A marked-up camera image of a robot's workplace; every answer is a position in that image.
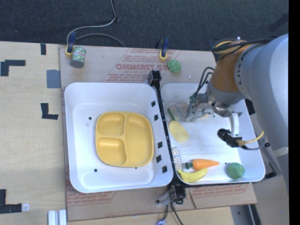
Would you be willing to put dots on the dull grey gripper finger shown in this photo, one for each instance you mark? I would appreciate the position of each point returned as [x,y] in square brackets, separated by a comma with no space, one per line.
[190,114]
[199,116]

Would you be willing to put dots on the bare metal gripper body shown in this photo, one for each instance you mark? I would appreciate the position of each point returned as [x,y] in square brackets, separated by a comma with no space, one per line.
[219,108]

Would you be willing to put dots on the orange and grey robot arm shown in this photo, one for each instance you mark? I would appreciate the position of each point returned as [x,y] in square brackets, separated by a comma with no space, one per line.
[262,78]

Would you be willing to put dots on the patterned square packet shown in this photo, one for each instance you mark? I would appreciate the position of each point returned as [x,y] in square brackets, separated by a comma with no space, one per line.
[178,110]

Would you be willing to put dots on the thin black and white rod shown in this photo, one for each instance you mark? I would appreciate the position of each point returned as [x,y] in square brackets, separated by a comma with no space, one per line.
[164,116]

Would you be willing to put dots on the white plastic tray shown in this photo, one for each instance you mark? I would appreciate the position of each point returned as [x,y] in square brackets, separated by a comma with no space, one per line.
[82,149]
[206,144]

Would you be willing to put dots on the small patterned carton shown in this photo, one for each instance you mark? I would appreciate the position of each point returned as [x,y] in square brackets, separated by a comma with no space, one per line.
[177,158]

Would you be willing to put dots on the orange carrot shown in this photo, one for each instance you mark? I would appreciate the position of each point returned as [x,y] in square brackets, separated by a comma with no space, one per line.
[204,164]

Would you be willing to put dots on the green grapes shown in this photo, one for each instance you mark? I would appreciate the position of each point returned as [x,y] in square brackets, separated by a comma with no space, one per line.
[174,65]

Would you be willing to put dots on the yellow divided plate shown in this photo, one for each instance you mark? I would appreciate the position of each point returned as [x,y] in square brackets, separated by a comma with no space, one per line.
[138,139]

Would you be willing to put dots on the yellow banana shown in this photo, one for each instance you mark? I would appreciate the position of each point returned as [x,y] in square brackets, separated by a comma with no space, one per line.
[193,176]

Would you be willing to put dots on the green round fruit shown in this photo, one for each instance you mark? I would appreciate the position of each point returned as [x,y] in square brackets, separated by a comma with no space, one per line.
[235,170]

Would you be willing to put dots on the brown cardboard board red print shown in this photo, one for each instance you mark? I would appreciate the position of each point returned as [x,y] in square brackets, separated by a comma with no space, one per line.
[131,64]

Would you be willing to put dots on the green and white can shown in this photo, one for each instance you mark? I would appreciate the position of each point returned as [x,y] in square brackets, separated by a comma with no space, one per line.
[78,56]

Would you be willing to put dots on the black cylinder on white bracket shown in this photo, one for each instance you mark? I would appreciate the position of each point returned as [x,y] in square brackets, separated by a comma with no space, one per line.
[228,137]

